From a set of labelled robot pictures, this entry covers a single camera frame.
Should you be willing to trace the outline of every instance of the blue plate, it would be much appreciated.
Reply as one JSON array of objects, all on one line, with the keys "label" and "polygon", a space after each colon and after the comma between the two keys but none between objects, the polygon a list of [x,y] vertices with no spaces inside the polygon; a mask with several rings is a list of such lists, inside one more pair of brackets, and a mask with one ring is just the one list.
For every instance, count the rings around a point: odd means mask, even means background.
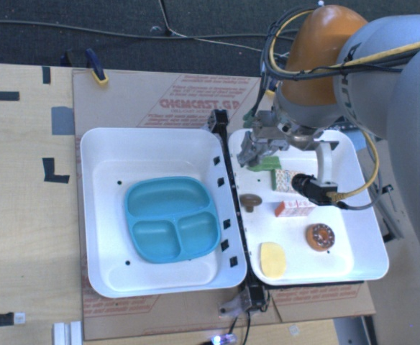
[{"label": "blue plate", "polygon": [[221,239],[213,199],[194,178],[166,177],[134,184],[125,196],[125,213],[135,248],[149,262],[201,257]]}]

